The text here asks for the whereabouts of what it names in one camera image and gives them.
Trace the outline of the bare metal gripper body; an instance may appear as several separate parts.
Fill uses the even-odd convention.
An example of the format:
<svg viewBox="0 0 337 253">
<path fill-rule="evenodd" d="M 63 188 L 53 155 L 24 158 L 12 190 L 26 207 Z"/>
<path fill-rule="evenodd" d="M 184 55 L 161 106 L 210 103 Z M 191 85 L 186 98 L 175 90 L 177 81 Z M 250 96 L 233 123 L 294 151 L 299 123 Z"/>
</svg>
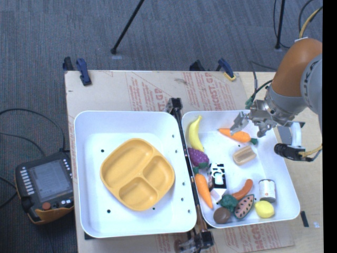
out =
<svg viewBox="0 0 337 253">
<path fill-rule="evenodd" d="M 250 120 L 259 128 L 274 128 L 285 125 L 293 119 L 293 114 L 279 108 L 270 100 L 255 100 L 251 106 Z"/>
</svg>

